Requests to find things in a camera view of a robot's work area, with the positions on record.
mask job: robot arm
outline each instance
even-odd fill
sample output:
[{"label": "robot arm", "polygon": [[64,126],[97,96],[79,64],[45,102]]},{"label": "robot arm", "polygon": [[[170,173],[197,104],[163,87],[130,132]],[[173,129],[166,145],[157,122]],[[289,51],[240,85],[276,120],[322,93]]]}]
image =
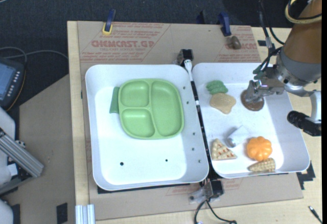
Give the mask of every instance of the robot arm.
[{"label": "robot arm", "polygon": [[[285,8],[286,18],[294,23],[289,37],[280,49],[270,52],[265,65],[263,63],[253,72],[256,76],[242,94],[242,102],[248,109],[258,103],[262,105],[257,106],[262,107],[265,96],[282,94],[284,90],[300,97],[310,97],[311,116],[292,111],[288,121],[312,136],[320,136],[321,92],[309,92],[304,87],[321,77],[322,0],[309,0],[297,19],[289,14],[295,1],[290,0]],[[268,67],[274,53],[277,53],[276,64]]]}]

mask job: wooden table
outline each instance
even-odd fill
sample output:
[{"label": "wooden table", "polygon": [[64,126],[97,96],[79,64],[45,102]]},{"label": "wooden table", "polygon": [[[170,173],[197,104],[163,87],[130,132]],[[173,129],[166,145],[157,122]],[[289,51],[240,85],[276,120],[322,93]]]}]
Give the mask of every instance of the wooden table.
[{"label": "wooden table", "polygon": [[[75,171],[75,194],[77,205],[89,204],[88,178],[86,168],[86,152],[84,137],[83,107],[81,99],[81,73],[79,58],[78,24],[69,21],[68,27],[68,51],[69,51],[69,76],[71,85],[72,104],[72,127],[74,146],[74,171]],[[261,28],[252,28],[255,40],[263,40],[264,33]],[[290,29],[274,29],[278,38],[285,41]],[[258,51],[262,59],[266,56],[266,48],[259,47]],[[308,86],[308,89],[321,89],[321,80]],[[290,96],[294,110],[305,114],[311,113],[309,98]],[[241,223],[319,223],[308,209],[312,206],[322,217],[322,163],[321,163],[321,137],[312,137],[303,134],[307,145],[316,178],[312,182],[305,182],[303,199],[291,201],[279,201],[256,205],[235,206],[216,209],[217,214],[225,219],[235,219]],[[129,217],[97,221],[97,223],[193,223],[194,211],[166,213],[149,216]],[[203,223],[219,222],[208,209],[203,209],[198,214],[198,221]]]}]

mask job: green plate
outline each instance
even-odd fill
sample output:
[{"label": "green plate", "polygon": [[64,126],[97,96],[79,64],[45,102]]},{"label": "green plate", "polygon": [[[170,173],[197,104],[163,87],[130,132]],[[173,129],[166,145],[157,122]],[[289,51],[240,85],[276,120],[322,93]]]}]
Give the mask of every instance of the green plate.
[{"label": "green plate", "polygon": [[[118,88],[114,89],[110,112],[115,107]],[[124,131],[138,139],[166,139],[178,135],[184,116],[178,89],[161,79],[135,79],[118,91],[118,111]]]}]

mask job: monitor screen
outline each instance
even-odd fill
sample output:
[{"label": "monitor screen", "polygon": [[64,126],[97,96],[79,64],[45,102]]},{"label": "monitor screen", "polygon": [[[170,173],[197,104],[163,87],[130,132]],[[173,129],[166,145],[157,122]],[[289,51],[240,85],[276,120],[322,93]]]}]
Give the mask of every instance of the monitor screen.
[{"label": "monitor screen", "polygon": [[0,63],[0,100],[5,98],[14,75],[15,68]]}]

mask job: cardboard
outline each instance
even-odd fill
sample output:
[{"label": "cardboard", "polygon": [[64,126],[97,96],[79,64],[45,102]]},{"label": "cardboard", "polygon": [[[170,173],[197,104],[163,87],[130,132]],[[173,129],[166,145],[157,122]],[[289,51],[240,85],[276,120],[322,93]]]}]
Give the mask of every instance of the cardboard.
[{"label": "cardboard", "polygon": [[[80,68],[85,125],[86,157],[90,203],[96,219],[151,215],[193,210],[189,194],[199,184],[98,193],[92,176],[89,119],[85,73],[92,65],[174,63],[181,49],[192,49],[193,65],[201,62],[261,62],[250,26],[231,26],[240,50],[228,46],[219,25],[113,23],[110,36],[102,34],[102,22],[78,21]],[[222,179],[225,194],[212,203],[226,207],[302,198],[296,173]]]},{"label": "cardboard", "polygon": [[19,107],[19,139],[44,169],[5,196],[20,205],[20,223],[57,223],[57,207],[74,222],[75,188],[69,75]]}]

